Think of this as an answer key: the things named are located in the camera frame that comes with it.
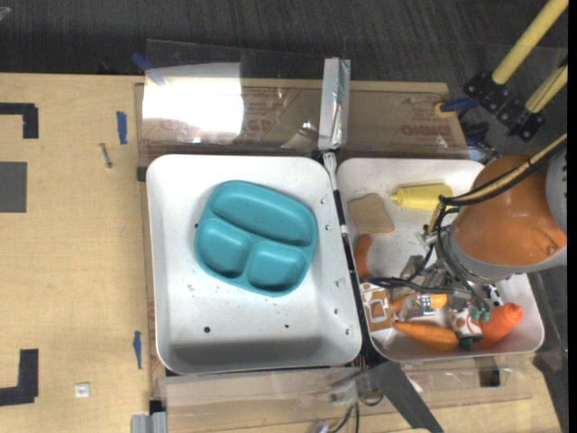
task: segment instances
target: black square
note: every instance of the black square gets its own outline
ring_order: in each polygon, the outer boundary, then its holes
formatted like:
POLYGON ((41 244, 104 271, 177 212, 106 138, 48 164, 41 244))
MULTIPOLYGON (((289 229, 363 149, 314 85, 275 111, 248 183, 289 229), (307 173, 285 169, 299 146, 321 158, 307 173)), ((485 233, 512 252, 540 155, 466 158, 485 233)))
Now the black square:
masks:
POLYGON ((0 162, 0 213, 26 213, 26 162, 0 162))

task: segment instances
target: yellow tube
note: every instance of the yellow tube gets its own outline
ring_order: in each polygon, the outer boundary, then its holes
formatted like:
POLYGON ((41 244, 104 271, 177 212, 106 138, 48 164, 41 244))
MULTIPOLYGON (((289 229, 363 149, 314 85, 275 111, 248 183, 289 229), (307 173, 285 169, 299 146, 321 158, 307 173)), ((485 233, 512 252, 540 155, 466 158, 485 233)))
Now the yellow tube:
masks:
POLYGON ((549 0, 536 16, 515 46, 493 72, 493 81, 505 85, 517 68, 535 48, 559 16, 569 6, 569 0, 549 0))
POLYGON ((525 107, 533 114, 543 110, 559 90, 567 85, 569 64, 562 66, 551 74, 537 91, 527 100, 525 107))

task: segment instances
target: wooden surface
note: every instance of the wooden surface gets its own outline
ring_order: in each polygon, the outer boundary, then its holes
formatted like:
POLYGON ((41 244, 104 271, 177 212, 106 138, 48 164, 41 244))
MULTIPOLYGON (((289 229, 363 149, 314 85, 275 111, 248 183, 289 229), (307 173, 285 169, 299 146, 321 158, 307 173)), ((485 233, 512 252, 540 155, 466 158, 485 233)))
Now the wooden surface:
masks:
MULTIPOLYGON (((20 349, 40 352, 34 404, 0 407, 0 431, 122 432, 148 409, 150 383, 142 217, 134 120, 137 77, 0 74, 0 102, 33 102, 40 139, 0 115, 0 161, 28 162, 28 211, 0 214, 0 387, 16 384, 20 349), (121 146, 116 111, 128 117, 121 146), (114 164, 107 169, 99 143, 114 164), (142 333, 142 369, 133 351, 142 333), (88 398, 74 384, 90 382, 88 398)), ((435 409, 446 431, 559 431, 542 375, 531 397, 435 409)), ((250 428, 307 432, 310 424, 250 428)), ((398 431, 399 414, 363 417, 362 432, 398 431)))

